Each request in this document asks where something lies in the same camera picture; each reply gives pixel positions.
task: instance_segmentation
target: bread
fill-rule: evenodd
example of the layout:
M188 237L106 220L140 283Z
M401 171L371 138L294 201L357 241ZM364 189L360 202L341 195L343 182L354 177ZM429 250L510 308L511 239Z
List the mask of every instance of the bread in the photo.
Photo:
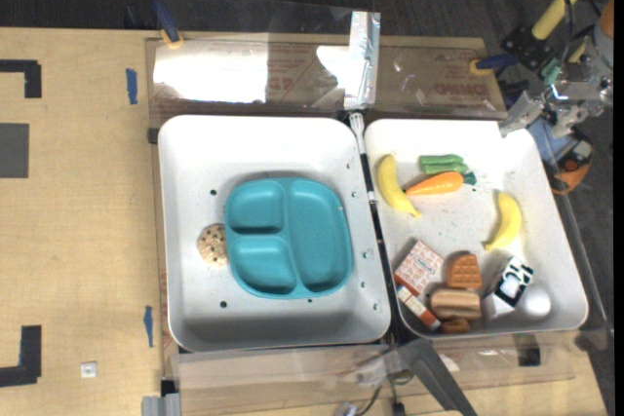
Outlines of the bread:
M439 288L431 294L431 312L440 321L474 321L482 315L481 298L476 291L468 289Z
M453 257L447 266L448 287L479 289L483 282L477 256L473 253L462 253Z

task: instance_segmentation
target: black tape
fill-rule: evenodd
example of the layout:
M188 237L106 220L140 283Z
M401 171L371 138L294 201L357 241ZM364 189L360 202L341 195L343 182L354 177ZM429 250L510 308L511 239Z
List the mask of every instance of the black tape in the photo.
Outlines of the black tape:
M22 326L19 364L0 368L0 388L32 385L41 376L41 325Z
M30 126L0 124L0 178L28 178Z
M23 96L40 99L41 64L33 59L0 59L1 73L23 73Z

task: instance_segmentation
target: yellow banana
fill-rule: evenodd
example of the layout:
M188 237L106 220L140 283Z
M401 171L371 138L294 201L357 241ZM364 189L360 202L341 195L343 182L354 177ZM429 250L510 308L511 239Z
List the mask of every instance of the yellow banana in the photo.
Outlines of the yellow banana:
M500 225L496 236L485 245L487 251L510 245L520 233L523 215L516 200L506 193L498 193L498 209L500 210Z
M377 169L377 184L379 184L383 199L390 207L411 213L416 218L420 216L420 211L413 207L397 182L397 164L394 156L387 155L382 158Z

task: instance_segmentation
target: teal plate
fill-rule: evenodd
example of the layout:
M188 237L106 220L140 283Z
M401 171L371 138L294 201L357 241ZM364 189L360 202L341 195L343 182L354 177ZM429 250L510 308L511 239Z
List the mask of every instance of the teal plate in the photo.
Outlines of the teal plate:
M344 209L325 184L252 180L225 204L225 239L237 283L265 298L314 298L340 289L353 267Z

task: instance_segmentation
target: carrot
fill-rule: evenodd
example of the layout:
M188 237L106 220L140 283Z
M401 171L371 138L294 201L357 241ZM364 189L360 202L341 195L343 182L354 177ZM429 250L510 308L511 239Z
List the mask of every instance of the carrot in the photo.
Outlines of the carrot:
M406 191L408 196L421 194L443 194L457 191L464 183L464 176L458 171L445 171L429 177Z

